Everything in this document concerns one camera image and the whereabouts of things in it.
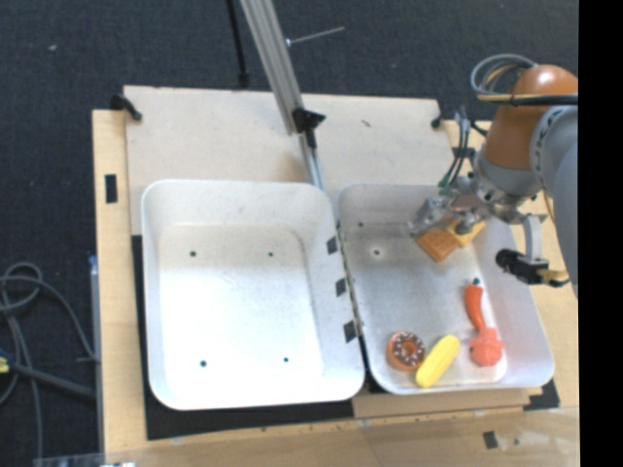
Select orange waffle biscuit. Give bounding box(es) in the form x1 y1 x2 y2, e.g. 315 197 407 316
416 229 461 264

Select yellow bread slice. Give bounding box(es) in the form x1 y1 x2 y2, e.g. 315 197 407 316
447 219 488 248

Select black cylinder on white bracket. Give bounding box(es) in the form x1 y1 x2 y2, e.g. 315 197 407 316
495 214 551 285

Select brown doughnut with sprinkles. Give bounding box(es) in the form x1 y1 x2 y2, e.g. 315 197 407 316
385 331 427 373

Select orange carrot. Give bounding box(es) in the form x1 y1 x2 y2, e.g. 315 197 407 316
463 277 489 333

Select pale wood board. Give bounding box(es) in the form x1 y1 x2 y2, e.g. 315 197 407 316
122 84 542 420

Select white plastic tray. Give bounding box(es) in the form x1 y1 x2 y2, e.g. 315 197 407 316
336 183 557 397
140 178 367 412

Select yellow banana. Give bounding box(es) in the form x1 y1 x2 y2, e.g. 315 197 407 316
415 334 461 389

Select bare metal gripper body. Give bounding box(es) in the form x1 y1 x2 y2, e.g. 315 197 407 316
444 175 531 225

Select salmon pink toy food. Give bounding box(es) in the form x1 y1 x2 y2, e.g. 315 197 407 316
469 327 507 368

